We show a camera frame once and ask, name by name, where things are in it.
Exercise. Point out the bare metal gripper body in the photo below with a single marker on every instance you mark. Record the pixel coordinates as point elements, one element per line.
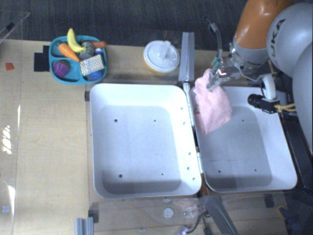
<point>230,70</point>

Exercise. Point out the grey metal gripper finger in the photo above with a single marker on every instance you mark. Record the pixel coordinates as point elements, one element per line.
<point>211,83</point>
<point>219,82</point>

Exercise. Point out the pink cloth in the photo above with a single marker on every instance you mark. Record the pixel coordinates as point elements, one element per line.
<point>212,109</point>

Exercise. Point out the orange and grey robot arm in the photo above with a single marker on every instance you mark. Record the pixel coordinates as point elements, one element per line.
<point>281,45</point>

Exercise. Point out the yellow cup with white lid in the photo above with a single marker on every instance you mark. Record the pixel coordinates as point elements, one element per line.
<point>161,56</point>

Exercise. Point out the white plastic tray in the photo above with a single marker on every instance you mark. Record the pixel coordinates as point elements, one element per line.
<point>244,146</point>
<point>141,141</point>

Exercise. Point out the pale wood board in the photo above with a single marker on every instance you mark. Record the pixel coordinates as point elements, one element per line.
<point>127,75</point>

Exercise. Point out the blue capped bottle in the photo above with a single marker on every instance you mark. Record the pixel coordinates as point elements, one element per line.
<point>96,75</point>

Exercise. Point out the orange sausage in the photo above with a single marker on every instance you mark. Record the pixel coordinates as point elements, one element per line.
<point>99,44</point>

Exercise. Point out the patterned white and yellow carton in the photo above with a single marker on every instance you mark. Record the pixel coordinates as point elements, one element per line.
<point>92,64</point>

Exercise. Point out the small green can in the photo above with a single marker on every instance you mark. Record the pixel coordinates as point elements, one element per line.
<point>88,48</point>

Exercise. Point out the clear plastic bottle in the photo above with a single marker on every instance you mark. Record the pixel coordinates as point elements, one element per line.
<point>193,210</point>

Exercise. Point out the blue divided plate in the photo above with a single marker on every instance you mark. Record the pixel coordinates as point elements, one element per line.
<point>73,78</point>

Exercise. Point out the yellow banana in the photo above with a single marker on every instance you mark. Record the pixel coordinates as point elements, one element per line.
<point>72,43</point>

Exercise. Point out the orange carrot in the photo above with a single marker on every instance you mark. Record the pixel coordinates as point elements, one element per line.
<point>68,52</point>

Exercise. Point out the purple grapes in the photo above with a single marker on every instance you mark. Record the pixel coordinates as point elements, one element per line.
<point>61,69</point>

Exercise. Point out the black cylinder on white bracket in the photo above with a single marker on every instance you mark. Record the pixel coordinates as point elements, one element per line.
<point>268,88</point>

